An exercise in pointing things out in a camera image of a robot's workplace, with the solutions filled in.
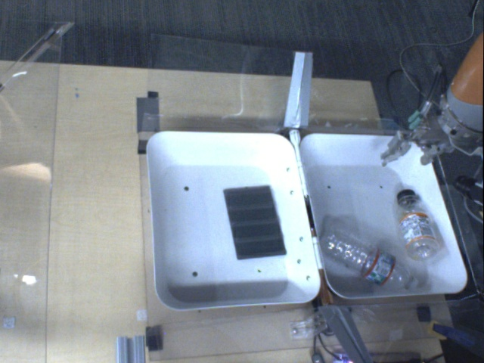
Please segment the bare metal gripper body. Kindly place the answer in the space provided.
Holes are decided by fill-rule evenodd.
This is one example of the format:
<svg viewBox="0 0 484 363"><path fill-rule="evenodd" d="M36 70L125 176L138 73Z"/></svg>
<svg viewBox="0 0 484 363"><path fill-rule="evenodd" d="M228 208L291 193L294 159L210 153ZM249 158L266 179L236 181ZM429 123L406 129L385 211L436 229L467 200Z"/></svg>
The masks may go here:
<svg viewBox="0 0 484 363"><path fill-rule="evenodd" d="M482 156L483 133L465 125L449 106L437 113L415 111L410 116L411 140L421 149L425 144L445 144L446 153L459 151L467 156Z"/></svg>

